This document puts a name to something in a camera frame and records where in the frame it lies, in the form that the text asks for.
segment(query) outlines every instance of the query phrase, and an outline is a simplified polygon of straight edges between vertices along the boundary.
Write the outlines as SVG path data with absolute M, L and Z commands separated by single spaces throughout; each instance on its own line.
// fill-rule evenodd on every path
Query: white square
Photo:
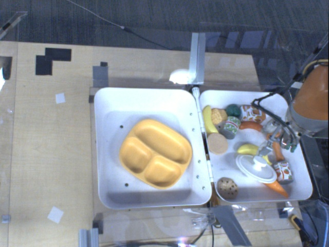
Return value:
M 56 103 L 64 103 L 65 102 L 65 95 L 64 93 L 58 93 L 56 94 Z
M 54 206 L 48 215 L 48 219 L 58 224 L 60 223 L 63 214 L 64 212 L 62 210 Z

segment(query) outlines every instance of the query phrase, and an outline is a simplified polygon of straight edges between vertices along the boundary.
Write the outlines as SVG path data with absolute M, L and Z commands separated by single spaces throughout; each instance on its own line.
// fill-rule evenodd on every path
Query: yellow banana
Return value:
M 253 144 L 245 144 L 245 145 L 242 145 L 238 148 L 237 152 L 239 154 L 251 154 L 251 155 L 256 155 L 257 154 L 257 151 L 258 151 L 258 146 L 256 145 L 253 145 Z M 268 156 L 265 155 L 262 157 L 263 159 L 266 160 L 266 162 L 271 166 L 272 163 L 271 161 L 268 159 Z
M 209 105 L 203 109 L 202 115 L 204 118 L 206 133 L 207 134 L 218 133 L 217 128 L 211 121 L 211 107 Z

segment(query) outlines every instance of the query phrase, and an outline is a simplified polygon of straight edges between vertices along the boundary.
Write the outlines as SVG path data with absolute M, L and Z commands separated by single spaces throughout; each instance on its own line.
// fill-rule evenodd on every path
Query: pot lid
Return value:
M 273 183 L 277 180 L 275 170 L 261 156 L 240 154 L 236 157 L 236 165 L 242 173 L 261 183 Z

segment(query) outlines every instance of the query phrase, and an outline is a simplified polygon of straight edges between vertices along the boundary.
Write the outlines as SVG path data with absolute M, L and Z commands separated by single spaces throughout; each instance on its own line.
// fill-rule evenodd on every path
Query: orange divided tray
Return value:
M 180 179 L 190 164 L 192 147 L 168 126 L 145 119 L 131 129 L 119 157 L 131 174 L 155 188 L 166 189 Z

